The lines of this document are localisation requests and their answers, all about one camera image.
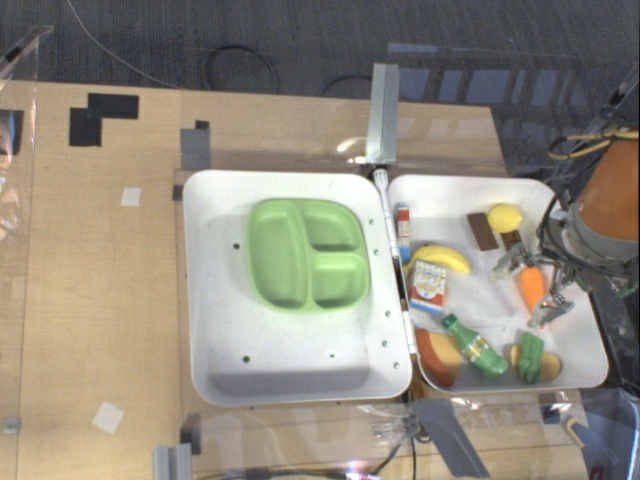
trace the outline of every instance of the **wooden table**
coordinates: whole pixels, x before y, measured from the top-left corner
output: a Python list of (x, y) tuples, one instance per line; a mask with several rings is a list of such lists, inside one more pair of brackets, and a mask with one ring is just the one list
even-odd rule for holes
[[(150, 479), (154, 447), (176, 445), (186, 417), (172, 201), (180, 129), (209, 122), (216, 168), (350, 172), (364, 151), (369, 104), (45, 83), (38, 89), (19, 372), (22, 429), (17, 438), (0, 436), (0, 477)], [(103, 120), (102, 147), (69, 147), (69, 109), (86, 107), (89, 92), (139, 95), (139, 118)], [(431, 173), (505, 174), (486, 108), (400, 104), (398, 156), (407, 171), (426, 166)], [(121, 205), (125, 188), (141, 189), (138, 207)], [(9, 370), (5, 358), (19, 354), (0, 353), (2, 368)], [(486, 432), (495, 434), (495, 427), (486, 421), (470, 427), (472, 441), (484, 443), (479, 449), (494, 478), (518, 472), (584, 475), (581, 455), (564, 432), (549, 434), (531, 419), (531, 400), (511, 400), (510, 422), (500, 420), (507, 409), (488, 403), (487, 414), (504, 427), (491, 442)], [(92, 424), (104, 401), (124, 411), (113, 435)], [(305, 457), (303, 443), (296, 444), (302, 434), (293, 412), (283, 419), (282, 410), (203, 410), (207, 421), (227, 425), (229, 443), (245, 446), (236, 452), (247, 465), (282, 456), (273, 442), (264, 444), (265, 435), (277, 436), (285, 449), (300, 448), (294, 453), (298, 465)], [(335, 417), (340, 413), (334, 407), (314, 410), (317, 421), (324, 421), (315, 430), (319, 438), (338, 445), (350, 439), (348, 422)], [(355, 409), (337, 410), (348, 415)], [(263, 445), (250, 450), (248, 444), (256, 442)], [(371, 450), (370, 439), (360, 448)], [(419, 452), (419, 471), (448, 477), (433, 445)], [(371, 459), (384, 456), (386, 448), (363, 453)], [(320, 462), (321, 455), (307, 450), (306, 462)], [(219, 456), (194, 463), (204, 471), (215, 460), (224, 465)], [(409, 462), (394, 461), (385, 478), (410, 478)]]

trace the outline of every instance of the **orange carrot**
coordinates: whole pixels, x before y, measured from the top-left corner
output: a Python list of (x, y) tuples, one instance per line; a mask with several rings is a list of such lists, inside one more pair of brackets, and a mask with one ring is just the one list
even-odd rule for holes
[(436, 355), (436, 351), (431, 344), (429, 331), (425, 329), (418, 329), (416, 331), (416, 345), (418, 346), (418, 353), (420, 354), (420, 363), (425, 371), (433, 375), (441, 386), (445, 388), (453, 386), (456, 378), (447, 370), (447, 367), (442, 364), (442, 361), (440, 361)]
[(544, 277), (538, 267), (524, 267), (520, 272), (520, 288), (529, 311), (533, 311), (536, 303), (546, 295)]

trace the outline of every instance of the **dark floor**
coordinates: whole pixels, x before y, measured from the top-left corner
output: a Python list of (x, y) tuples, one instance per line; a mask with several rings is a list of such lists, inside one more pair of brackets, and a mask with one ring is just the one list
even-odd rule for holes
[[(398, 63), (405, 100), (491, 105), (507, 165), (525, 174), (555, 135), (588, 124), (639, 53), (640, 0), (71, 1), (107, 48), (185, 88), (367, 98), (372, 64)], [(65, 0), (0, 0), (0, 16), (0, 51), (55, 26), (43, 80), (157, 85), (94, 45)], [(225, 45), (259, 55), (206, 62)]]

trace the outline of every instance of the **green plate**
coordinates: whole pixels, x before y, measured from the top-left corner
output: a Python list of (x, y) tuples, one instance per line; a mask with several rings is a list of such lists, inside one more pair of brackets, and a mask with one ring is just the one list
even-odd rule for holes
[(272, 309), (347, 309), (369, 293), (369, 261), (356, 216), (330, 201), (271, 199), (251, 210), (249, 277)]

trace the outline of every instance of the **green bottle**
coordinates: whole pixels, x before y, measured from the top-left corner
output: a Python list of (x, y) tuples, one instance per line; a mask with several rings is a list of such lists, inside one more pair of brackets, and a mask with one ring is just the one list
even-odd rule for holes
[(507, 371), (509, 363), (500, 357), (480, 334), (458, 322), (455, 315), (451, 314), (442, 320), (442, 325), (455, 336), (462, 355), (472, 365), (480, 368), (485, 377), (495, 379)]

